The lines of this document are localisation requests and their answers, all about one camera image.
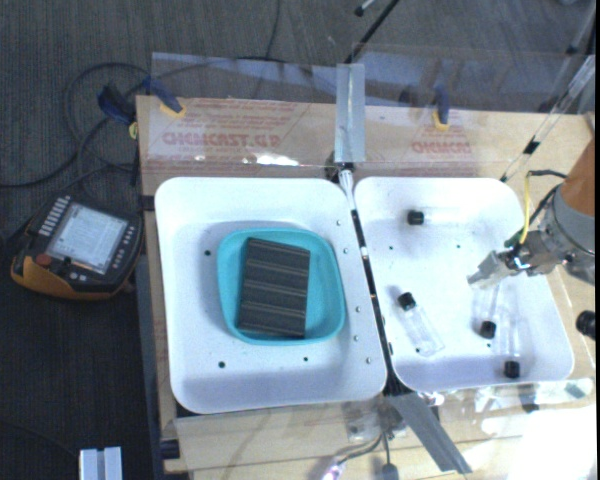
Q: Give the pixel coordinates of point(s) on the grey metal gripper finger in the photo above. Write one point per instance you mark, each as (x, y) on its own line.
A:
(487, 263)
(495, 273)

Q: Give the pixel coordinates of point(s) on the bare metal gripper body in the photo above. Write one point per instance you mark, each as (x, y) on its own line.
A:
(542, 250)

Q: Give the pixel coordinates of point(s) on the white plastic tray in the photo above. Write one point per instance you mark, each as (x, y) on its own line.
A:
(445, 263)
(195, 318)

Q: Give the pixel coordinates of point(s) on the clear bottle with black cap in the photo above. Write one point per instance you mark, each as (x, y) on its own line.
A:
(487, 328)
(416, 217)
(420, 325)
(511, 369)

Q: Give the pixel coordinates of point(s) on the blue plate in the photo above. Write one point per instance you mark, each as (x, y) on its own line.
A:
(325, 288)

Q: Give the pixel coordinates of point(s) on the dark grey striped box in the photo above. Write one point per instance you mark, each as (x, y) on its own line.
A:
(275, 288)

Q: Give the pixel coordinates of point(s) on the brown cardboard board red print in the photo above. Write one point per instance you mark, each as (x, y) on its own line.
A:
(300, 133)

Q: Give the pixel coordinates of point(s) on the black cylinder on white bracket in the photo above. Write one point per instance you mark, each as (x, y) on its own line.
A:
(586, 323)

